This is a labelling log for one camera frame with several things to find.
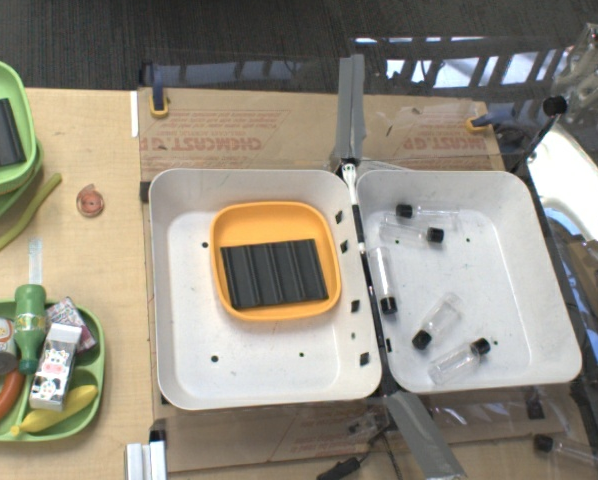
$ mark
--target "black cable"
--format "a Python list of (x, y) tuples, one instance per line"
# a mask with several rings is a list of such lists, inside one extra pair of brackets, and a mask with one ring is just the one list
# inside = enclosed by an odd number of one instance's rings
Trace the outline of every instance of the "black cable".
[(318, 475), (317, 480), (340, 480), (357, 471), (361, 467), (363, 461), (370, 456), (372, 446), (377, 439), (383, 436), (385, 430), (386, 429), (381, 430), (368, 440), (366, 443), (368, 445), (368, 451), (361, 457), (350, 457), (342, 462), (337, 462), (332, 468)]
[(381, 439), (383, 440), (384, 444), (386, 445), (388, 457), (390, 458), (390, 462), (392, 462), (392, 467), (395, 470), (395, 475), (397, 477), (397, 480), (403, 480), (403, 475), (401, 474), (401, 469), (399, 469), (399, 465), (397, 464), (397, 459), (395, 458), (395, 454), (392, 453), (392, 448), (390, 447), (390, 442), (388, 441), (386, 434), (384, 434), (383, 432), (381, 433)]

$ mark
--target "green plate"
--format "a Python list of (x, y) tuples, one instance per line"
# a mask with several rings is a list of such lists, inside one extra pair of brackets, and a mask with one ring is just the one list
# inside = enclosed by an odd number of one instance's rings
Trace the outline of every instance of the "green plate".
[[(55, 302), (49, 301), (46, 304), (46, 307), (50, 307), (53, 304), (55, 304)], [(28, 375), (24, 384), (24, 389), (19, 396), (19, 400), (10, 412), (0, 421), (0, 441), (40, 442), (63, 439), (82, 430), (88, 423), (90, 423), (90, 421), (92, 421), (95, 414), (97, 414), (99, 402), (101, 401), (101, 393), (103, 391), (105, 362), (104, 334), (99, 320), (97, 320), (92, 313), (81, 306), (77, 306), (77, 308), (88, 326), (88, 329), (90, 329), (90, 332), (97, 340), (97, 345), (87, 352), (77, 355), (75, 369), (70, 380), (70, 388), (94, 384), (98, 388), (97, 396), (88, 407), (73, 414), (62, 422), (41, 432), (36, 432), (34, 434), (22, 432), (15, 437), (10, 433), (10, 427), (19, 425), (30, 411), (30, 408), (28, 407), (28, 394), (30, 393), (30, 385), (33, 376)], [(0, 300), (0, 317), (14, 319), (15, 309), (16, 304), (14, 299)], [(0, 376), (0, 391), (3, 384), (3, 378), (3, 376)]]
[(26, 91), (17, 72), (0, 61), (0, 99), (3, 98), (10, 100), (26, 161), (0, 167), (0, 194), (22, 186), (31, 177), (30, 171), (37, 162), (35, 132)]
[(8, 210), (8, 208), (17, 202), (17, 200), (35, 179), (37, 173), (41, 170), (41, 164), (43, 163), (43, 149), (41, 148), (40, 142), (37, 142), (37, 151), (37, 161), (35, 162), (30, 178), (28, 178), (28, 180), (14, 192), (9, 192), (8, 194), (0, 196), (0, 218)]

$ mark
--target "orange tray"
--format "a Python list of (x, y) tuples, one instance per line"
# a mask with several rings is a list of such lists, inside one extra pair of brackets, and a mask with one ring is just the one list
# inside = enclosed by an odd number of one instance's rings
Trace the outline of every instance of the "orange tray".
[[(328, 298), (236, 310), (230, 302), (222, 247), (313, 239), (321, 263)], [(242, 320), (270, 321), (305, 318), (325, 313), (341, 295), (341, 275), (328, 223), (313, 207), (298, 202), (270, 201), (237, 204), (221, 210), (210, 226), (210, 258), (222, 305)]]

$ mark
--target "test tube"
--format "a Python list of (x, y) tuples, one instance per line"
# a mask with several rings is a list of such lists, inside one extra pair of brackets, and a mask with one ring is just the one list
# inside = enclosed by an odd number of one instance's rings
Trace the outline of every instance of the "test tube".
[(598, 449), (572, 439), (537, 434), (534, 439), (535, 450), (543, 453), (560, 455), (574, 459), (598, 471)]
[(443, 242), (444, 234), (444, 230), (441, 228), (415, 226), (392, 213), (385, 213), (383, 221), (379, 224), (379, 235), (388, 240), (440, 244)]
[(444, 294), (424, 317), (419, 331), (412, 338), (412, 344), (419, 350), (425, 350), (434, 339), (438, 341), (455, 324), (461, 312), (461, 299), (454, 293)]
[(479, 338), (432, 361), (428, 374), (435, 384), (445, 384), (449, 380), (475, 371), (488, 352), (490, 352), (490, 343), (485, 338)]
[(395, 208), (395, 215), (404, 219), (415, 219), (417, 217), (428, 217), (431, 219), (446, 219), (455, 221), (459, 216), (459, 208), (447, 203), (422, 203), (419, 205), (398, 204)]
[(393, 280), (390, 252), (387, 247), (375, 247), (368, 251), (368, 264), (372, 275), (372, 286), (379, 306), (384, 314), (396, 313), (397, 295)]
[(28, 283), (43, 284), (43, 240), (28, 240)]

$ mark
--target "plastic vial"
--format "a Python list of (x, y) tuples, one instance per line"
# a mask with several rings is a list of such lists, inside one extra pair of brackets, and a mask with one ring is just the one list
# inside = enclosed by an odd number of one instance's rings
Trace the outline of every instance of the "plastic vial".
[(412, 338), (412, 344), (419, 350), (425, 350), (429, 343), (439, 340), (455, 324), (461, 312), (461, 299), (454, 293), (446, 293), (426, 314), (419, 332)]
[(440, 244), (443, 242), (444, 231), (432, 226), (413, 226), (406, 219), (386, 213), (383, 222), (379, 224), (379, 235), (389, 240)]
[(387, 315), (397, 312), (397, 296), (390, 266), (387, 247), (376, 247), (368, 251), (368, 263), (372, 285), (381, 311)]
[(598, 450), (587, 444), (578, 443), (565, 437), (552, 437), (538, 434), (534, 437), (535, 450), (574, 459), (598, 471)]
[(418, 217), (444, 219), (452, 222), (454, 226), (459, 216), (459, 208), (455, 205), (444, 203), (425, 203), (417, 206), (398, 204), (395, 208), (395, 215), (404, 219), (416, 219)]
[(481, 358), (488, 352), (490, 343), (485, 338), (480, 338), (432, 361), (428, 374), (435, 384), (444, 384), (476, 370), (481, 364)]

